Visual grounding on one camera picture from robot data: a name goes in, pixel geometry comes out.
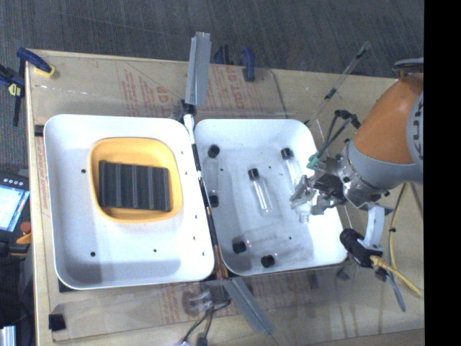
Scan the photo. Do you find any black cylinder on white bracket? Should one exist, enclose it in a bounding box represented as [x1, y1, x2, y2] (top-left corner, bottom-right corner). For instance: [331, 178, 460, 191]
[339, 205, 395, 269]

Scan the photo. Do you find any clear plastic bottle without cap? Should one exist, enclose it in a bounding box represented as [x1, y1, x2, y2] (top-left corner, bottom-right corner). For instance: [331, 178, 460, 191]
[291, 193, 313, 226]

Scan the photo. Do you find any yellow plate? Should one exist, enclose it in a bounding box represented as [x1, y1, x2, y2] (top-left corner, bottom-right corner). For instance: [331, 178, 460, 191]
[88, 136, 184, 224]

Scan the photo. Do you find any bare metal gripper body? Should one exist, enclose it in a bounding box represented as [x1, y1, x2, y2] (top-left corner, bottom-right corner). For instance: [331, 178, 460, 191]
[311, 156, 387, 210]

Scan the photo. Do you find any thin black and white rod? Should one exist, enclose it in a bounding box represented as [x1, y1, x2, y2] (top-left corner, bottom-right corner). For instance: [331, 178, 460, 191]
[183, 113, 230, 280]

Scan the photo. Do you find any brown cardboard board red print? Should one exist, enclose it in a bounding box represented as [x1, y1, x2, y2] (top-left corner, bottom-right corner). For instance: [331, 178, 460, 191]
[33, 56, 327, 327]

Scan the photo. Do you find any black ribbed rectangular tray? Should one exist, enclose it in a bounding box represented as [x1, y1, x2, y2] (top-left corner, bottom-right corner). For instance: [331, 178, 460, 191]
[97, 159, 171, 213]

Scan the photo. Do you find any white plastic tray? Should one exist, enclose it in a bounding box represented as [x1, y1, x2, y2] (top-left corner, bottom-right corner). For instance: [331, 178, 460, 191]
[42, 113, 216, 290]
[193, 117, 349, 278]

